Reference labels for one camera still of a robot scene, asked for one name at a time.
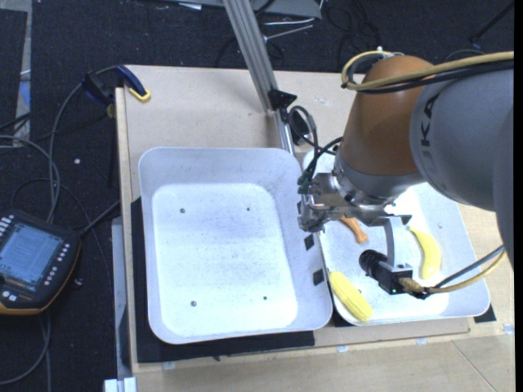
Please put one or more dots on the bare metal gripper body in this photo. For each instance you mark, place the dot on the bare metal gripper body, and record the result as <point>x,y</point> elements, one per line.
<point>331,196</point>

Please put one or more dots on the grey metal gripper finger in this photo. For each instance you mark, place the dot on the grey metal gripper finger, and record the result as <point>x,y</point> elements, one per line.
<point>305,219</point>
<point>319,224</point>

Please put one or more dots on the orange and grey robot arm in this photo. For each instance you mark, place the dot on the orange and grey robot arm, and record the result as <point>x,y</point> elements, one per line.
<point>457,137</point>

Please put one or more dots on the orange carrot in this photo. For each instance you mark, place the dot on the orange carrot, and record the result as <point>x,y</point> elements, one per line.
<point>357,232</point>

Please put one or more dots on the yellow corn cob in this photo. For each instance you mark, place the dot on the yellow corn cob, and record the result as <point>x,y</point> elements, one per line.
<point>351,296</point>

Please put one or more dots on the white plastic tray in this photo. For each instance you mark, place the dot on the white plastic tray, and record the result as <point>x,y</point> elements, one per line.
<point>408,304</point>
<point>224,255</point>

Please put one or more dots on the yellow banana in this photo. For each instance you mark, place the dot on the yellow banana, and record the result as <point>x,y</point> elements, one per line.
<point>429,253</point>

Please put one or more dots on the pale wood board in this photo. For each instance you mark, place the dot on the pale wood board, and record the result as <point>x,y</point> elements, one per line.
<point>196,108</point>

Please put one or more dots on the black cylinder on white bracket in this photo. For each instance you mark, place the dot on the black cylinder on white bracket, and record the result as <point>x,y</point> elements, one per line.
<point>386,274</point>

